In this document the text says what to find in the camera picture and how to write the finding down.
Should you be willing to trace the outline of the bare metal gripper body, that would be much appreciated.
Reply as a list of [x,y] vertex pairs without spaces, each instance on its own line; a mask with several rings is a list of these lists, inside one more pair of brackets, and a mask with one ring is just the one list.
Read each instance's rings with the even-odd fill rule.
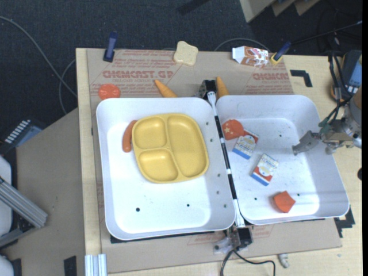
[[324,120],[320,128],[321,140],[329,149],[343,146],[362,148],[362,124],[353,118],[341,118],[331,123]]

